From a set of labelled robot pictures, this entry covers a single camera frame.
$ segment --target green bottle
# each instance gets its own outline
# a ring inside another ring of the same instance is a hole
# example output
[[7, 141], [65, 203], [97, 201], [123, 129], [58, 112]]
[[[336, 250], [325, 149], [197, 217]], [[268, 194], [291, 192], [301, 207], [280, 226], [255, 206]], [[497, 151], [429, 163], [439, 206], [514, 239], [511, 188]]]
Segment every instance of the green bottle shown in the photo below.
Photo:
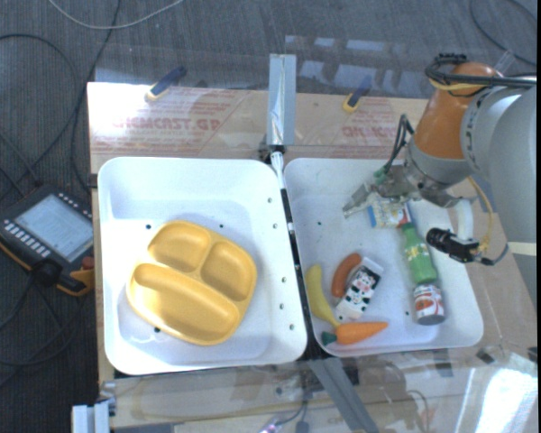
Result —
[[416, 285], [428, 284], [437, 280], [437, 272], [425, 240], [418, 234], [415, 226], [408, 222], [401, 226], [405, 235], [405, 255], [411, 278]]

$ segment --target table surface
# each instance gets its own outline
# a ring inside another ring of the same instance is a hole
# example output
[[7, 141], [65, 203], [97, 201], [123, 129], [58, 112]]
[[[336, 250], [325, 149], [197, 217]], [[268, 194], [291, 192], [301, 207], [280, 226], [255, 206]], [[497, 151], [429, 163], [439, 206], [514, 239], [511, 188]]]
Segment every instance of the table surface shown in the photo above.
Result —
[[[268, 92], [171, 88], [168, 95], [153, 105], [149, 112], [140, 101], [146, 89], [144, 85], [89, 84], [92, 173], [96, 174], [106, 161], [125, 155], [257, 158], [266, 131]], [[364, 97], [358, 110], [348, 114], [342, 109], [344, 98], [341, 95], [297, 94], [296, 141], [286, 152], [286, 161], [296, 157], [386, 159], [395, 139], [400, 115], [407, 114], [411, 123], [416, 124], [426, 106], [424, 99]], [[462, 183], [454, 188], [454, 193], [472, 196], [473, 189], [468, 183]], [[156, 419], [174, 422], [180, 419], [231, 419], [247, 414], [259, 415], [260, 411], [277, 410], [278, 405], [297, 399], [294, 395], [291, 398], [277, 397], [276, 393], [277, 383], [282, 380], [278, 373], [304, 373], [304, 368], [298, 363], [286, 364], [275, 373], [265, 372], [264, 369], [235, 368], [208, 371], [201, 375], [164, 374], [151, 377], [152, 380], [146, 378], [144, 383], [148, 386], [144, 388], [141, 388], [141, 381], [137, 377], [117, 378], [104, 349], [99, 207], [95, 190], [92, 202], [99, 379], [103, 385], [104, 382], [114, 382], [116, 394], [123, 394], [121, 415], [113, 419], [115, 427]], [[479, 203], [473, 204], [473, 213], [475, 225], [479, 229], [486, 226], [487, 215]], [[505, 237], [495, 217], [491, 249], [495, 253], [500, 252], [504, 244]], [[512, 366], [517, 363], [516, 357], [523, 363], [528, 361], [527, 349], [537, 345], [536, 312], [512, 256], [507, 255], [494, 268], [470, 265], [467, 270], [485, 322], [485, 332], [478, 345], [450, 352], [451, 367], [455, 373], [461, 371], [461, 380], [455, 376], [458, 382], [444, 384], [445, 380], [435, 370], [437, 354], [432, 352], [383, 355], [384, 361], [401, 367], [408, 374], [409, 384], [421, 379], [427, 382], [433, 380], [434, 388], [427, 397], [442, 406], [442, 415], [446, 415], [450, 421], [461, 420], [464, 409], [469, 409], [463, 402], [464, 394], [468, 391], [467, 384], [473, 376], [478, 376], [477, 373], [484, 366], [484, 362], [476, 357], [479, 350], [499, 360], [503, 366]], [[371, 358], [358, 358], [357, 364], [359, 372], [368, 372], [370, 367], [376, 365]], [[522, 367], [526, 372], [531, 370]], [[208, 377], [208, 382], [197, 383], [198, 376], [203, 382], [204, 377]], [[357, 391], [369, 410], [377, 409], [377, 402], [369, 399], [367, 382], [360, 383]], [[223, 392], [232, 396], [222, 396]], [[178, 407], [175, 410], [166, 408], [169, 403], [164, 398], [165, 393], [176, 397]], [[209, 408], [196, 408], [197, 397], [212, 395], [225, 401], [219, 401]], [[451, 405], [453, 395], [459, 401]], [[141, 410], [146, 412], [142, 417]]]

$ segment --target bottle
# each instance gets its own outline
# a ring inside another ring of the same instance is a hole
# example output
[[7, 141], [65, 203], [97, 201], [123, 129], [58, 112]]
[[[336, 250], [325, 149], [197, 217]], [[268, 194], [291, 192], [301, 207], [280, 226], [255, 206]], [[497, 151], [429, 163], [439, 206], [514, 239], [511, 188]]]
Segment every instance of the bottle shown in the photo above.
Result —
[[401, 225], [401, 230], [405, 236], [405, 255], [411, 280], [415, 283], [413, 300], [417, 323], [423, 326], [439, 324], [445, 320], [445, 308], [428, 247], [411, 222]]

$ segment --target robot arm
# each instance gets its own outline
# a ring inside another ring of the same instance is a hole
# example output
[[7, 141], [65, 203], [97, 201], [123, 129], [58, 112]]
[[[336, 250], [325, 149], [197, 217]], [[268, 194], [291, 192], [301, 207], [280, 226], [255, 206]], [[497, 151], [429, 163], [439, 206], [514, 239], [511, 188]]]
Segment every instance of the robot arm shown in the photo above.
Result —
[[[437, 91], [403, 164], [386, 168], [371, 188], [385, 198], [452, 207], [459, 199], [449, 188], [481, 175], [491, 184], [509, 249], [536, 307], [536, 79], [503, 78], [458, 57], [436, 62], [456, 64], [453, 75], [443, 82], [437, 71], [429, 76]], [[431, 231], [427, 241], [442, 252], [449, 253], [450, 241], [463, 249], [470, 241]]]

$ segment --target brown toy sausage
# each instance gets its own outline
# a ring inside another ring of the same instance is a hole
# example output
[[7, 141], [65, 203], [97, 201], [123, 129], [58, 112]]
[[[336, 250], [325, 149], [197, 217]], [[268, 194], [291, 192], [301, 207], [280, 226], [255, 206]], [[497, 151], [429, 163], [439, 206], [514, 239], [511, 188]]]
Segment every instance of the brown toy sausage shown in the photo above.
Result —
[[351, 253], [336, 267], [331, 283], [331, 294], [338, 299], [344, 296], [346, 289], [346, 279], [351, 270], [357, 266], [362, 260], [362, 257], [357, 253]]

